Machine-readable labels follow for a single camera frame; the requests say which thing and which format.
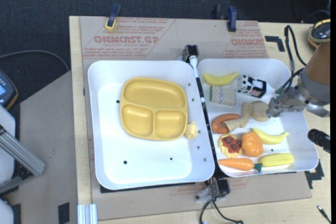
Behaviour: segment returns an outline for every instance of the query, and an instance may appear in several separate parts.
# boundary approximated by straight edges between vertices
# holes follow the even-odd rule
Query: white tray
[[[236,93],[236,104],[234,106],[216,104],[210,102],[210,86],[204,81],[203,74],[210,73],[215,76],[222,76],[234,72],[247,75],[249,77],[268,82],[272,88],[278,89],[290,77],[288,68],[276,59],[205,59],[198,65],[202,88],[204,91],[206,107],[209,120],[224,113],[240,114],[241,104],[243,102],[253,102],[257,100],[269,103],[272,96],[275,96],[274,90],[268,91],[262,98],[251,97],[242,93]],[[278,145],[264,145],[262,156],[272,153],[290,152],[294,155],[295,161],[289,166],[263,168],[261,172],[253,169],[248,172],[238,171],[220,165],[221,170],[230,177],[242,177],[251,175],[288,173],[301,170],[314,169],[318,164],[318,154],[315,145],[308,139],[309,131],[306,118],[303,112],[283,112],[277,118],[271,118],[266,122],[257,122],[250,118],[245,128],[237,128],[232,134],[241,136],[252,128],[259,128],[266,133],[280,134],[284,131],[289,132],[289,136]],[[217,159],[226,158],[217,146],[219,134],[213,134],[213,140],[216,148]],[[258,158],[251,158],[257,163]]]
[[[150,141],[129,135],[120,122],[122,87],[134,77],[179,84],[187,95],[196,138]],[[88,70],[96,176],[111,190],[207,181],[215,163],[192,67],[182,61],[97,61]]]

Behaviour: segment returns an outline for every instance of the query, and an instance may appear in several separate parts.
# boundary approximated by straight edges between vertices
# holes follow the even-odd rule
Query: blue clamp
[[[120,9],[121,9],[121,5],[119,5],[119,4],[114,4],[113,5],[111,15],[106,20],[106,23],[105,23],[105,29],[107,31],[112,31],[114,29],[115,24],[116,24],[115,17],[119,15]]]
[[[237,10],[234,6],[230,6],[227,9],[227,30],[229,32],[235,32],[236,31],[236,19],[237,19]]]

